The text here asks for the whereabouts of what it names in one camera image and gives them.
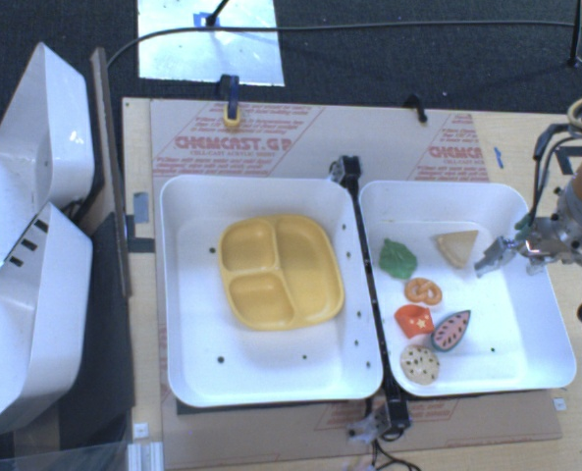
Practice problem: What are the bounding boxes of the green lettuce leaf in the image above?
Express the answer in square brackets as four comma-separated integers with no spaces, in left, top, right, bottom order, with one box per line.
[378,237,419,281]

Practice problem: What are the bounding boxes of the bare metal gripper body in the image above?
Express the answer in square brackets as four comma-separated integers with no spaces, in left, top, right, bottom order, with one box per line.
[516,215,582,279]

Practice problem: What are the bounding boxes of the orange pretzel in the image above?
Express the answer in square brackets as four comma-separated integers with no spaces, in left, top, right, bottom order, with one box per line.
[403,277,444,307]

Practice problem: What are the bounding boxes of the yellow divided plate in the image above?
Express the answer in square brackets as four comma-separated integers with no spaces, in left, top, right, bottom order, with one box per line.
[217,214,346,333]

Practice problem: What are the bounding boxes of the white plastic tray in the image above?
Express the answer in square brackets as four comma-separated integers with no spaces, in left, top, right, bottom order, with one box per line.
[159,174,386,409]
[358,180,578,398]

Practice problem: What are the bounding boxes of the thin black rod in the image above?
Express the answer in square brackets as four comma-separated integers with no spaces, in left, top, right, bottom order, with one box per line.
[343,174,405,411]

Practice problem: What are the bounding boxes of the watermelon slice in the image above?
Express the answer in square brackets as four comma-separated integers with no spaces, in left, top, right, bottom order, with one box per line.
[429,309,472,353]

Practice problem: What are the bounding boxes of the tan pie slice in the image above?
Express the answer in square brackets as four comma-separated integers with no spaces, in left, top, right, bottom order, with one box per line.
[435,229,481,270]

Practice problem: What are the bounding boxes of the brown cardboard board red print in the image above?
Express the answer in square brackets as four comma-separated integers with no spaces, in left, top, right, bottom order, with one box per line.
[148,97,565,463]

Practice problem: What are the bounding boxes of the chocolate chip biscuit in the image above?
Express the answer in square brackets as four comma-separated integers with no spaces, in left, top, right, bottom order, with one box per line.
[398,343,441,387]

